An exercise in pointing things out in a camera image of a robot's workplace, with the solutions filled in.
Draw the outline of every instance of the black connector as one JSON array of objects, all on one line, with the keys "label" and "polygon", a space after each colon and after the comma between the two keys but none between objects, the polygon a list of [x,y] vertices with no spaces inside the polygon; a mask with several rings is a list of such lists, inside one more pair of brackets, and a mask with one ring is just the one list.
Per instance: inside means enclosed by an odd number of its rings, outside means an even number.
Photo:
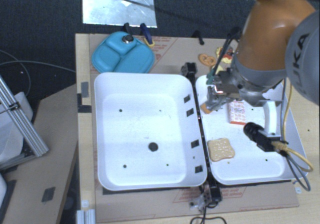
[{"label": "black connector", "polygon": [[264,131],[264,129],[253,122],[248,122],[244,128],[243,131],[245,135],[255,142],[257,144],[257,147],[262,149],[264,152],[274,152],[274,146],[272,145],[272,142],[274,141],[280,141],[280,136],[272,136],[267,137],[264,134],[262,134],[260,131]]}]

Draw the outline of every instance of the cookie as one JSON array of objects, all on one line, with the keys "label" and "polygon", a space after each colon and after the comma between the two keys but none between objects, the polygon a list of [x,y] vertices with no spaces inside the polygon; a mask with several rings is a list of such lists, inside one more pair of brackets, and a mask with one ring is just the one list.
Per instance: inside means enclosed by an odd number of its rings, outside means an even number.
[{"label": "cookie", "polygon": [[208,142],[208,149],[210,159],[214,162],[233,158],[236,154],[227,138],[210,140]]}]

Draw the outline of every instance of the dark floor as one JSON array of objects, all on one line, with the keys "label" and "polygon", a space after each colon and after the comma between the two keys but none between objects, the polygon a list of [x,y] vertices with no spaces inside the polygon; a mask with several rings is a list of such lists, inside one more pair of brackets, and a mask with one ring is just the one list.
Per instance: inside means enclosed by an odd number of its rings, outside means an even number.
[{"label": "dark floor", "polygon": [[[190,37],[200,30],[205,38],[225,38],[234,26],[242,27],[253,5],[245,0],[154,0],[157,36]],[[112,33],[119,27],[84,25],[82,0],[0,0],[0,50],[20,60],[42,61],[75,69],[75,33]],[[0,53],[0,64],[11,60]],[[74,73],[26,64],[32,80],[28,95],[33,108],[39,100],[76,82]],[[0,66],[11,90],[28,89],[25,71],[17,64]],[[72,223],[76,207],[74,175],[62,223]]]}]

